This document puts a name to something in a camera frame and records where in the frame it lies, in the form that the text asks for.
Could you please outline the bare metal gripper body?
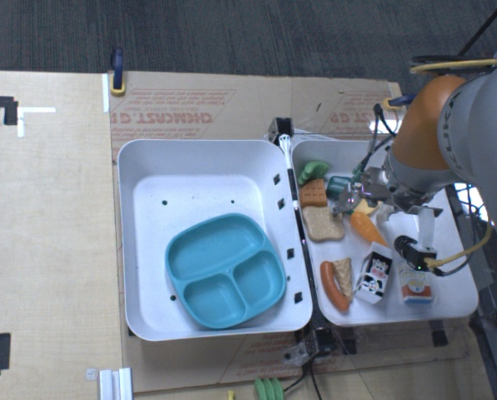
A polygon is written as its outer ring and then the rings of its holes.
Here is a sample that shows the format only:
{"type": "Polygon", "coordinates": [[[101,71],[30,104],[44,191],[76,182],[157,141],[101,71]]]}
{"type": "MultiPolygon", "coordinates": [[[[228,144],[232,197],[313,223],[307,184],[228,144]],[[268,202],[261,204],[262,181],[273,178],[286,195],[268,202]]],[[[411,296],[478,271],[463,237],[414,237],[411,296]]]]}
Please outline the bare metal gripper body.
{"type": "Polygon", "coordinates": [[[387,202],[392,193],[381,167],[368,167],[360,176],[359,195],[373,202],[387,202]]]}

